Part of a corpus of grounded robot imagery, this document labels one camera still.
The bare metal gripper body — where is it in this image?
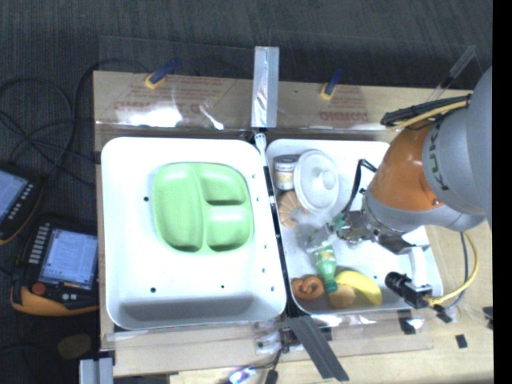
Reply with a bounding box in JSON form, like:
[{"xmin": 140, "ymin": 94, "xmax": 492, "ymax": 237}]
[{"xmin": 342, "ymin": 210, "xmax": 410, "ymax": 255}]

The white plastic tray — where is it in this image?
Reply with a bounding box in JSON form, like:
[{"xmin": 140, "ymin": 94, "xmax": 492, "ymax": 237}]
[
  {"xmin": 100, "ymin": 136, "xmax": 288, "ymax": 331},
  {"xmin": 266, "ymin": 138, "xmax": 444, "ymax": 316}
]

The yellow-green bottle with green cap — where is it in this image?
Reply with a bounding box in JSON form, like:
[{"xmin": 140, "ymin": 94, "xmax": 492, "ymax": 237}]
[{"xmin": 311, "ymin": 244, "xmax": 340, "ymax": 294}]

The yellow banana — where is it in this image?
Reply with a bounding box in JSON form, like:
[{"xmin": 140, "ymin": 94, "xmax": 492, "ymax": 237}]
[{"xmin": 334, "ymin": 269, "xmax": 383, "ymax": 307}]

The white lidded bowl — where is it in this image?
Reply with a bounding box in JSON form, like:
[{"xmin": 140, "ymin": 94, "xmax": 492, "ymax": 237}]
[{"xmin": 293, "ymin": 149, "xmax": 341, "ymax": 215}]

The tan toy bread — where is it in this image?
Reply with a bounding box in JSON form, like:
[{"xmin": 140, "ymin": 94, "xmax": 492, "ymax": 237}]
[{"xmin": 327, "ymin": 283, "xmax": 357, "ymax": 310}]

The tan toy croissant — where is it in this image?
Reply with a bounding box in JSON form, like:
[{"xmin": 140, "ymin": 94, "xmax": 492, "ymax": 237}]
[{"xmin": 278, "ymin": 190, "xmax": 311, "ymax": 229}]

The brown toy pretzel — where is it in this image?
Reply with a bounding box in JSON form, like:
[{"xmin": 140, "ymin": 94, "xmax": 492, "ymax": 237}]
[{"xmin": 290, "ymin": 274, "xmax": 325, "ymax": 302}]

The white and orange small can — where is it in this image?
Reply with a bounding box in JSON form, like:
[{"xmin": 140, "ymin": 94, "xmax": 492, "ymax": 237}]
[{"xmin": 273, "ymin": 154, "xmax": 301, "ymax": 192}]

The thin black and white rod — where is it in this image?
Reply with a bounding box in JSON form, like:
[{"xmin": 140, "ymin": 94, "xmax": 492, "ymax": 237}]
[{"xmin": 254, "ymin": 131, "xmax": 298, "ymax": 316}]

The green divided plate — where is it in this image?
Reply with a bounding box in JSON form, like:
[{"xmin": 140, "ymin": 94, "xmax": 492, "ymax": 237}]
[{"xmin": 151, "ymin": 162, "xmax": 256, "ymax": 254}]

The brown cardboard board red print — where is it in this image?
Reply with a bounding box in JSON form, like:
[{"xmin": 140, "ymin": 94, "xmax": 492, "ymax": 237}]
[{"xmin": 92, "ymin": 70, "xmax": 493, "ymax": 379}]

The black cylinder on white bracket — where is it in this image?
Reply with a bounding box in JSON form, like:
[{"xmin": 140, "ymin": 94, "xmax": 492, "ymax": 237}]
[{"xmin": 384, "ymin": 230, "xmax": 435, "ymax": 310}]

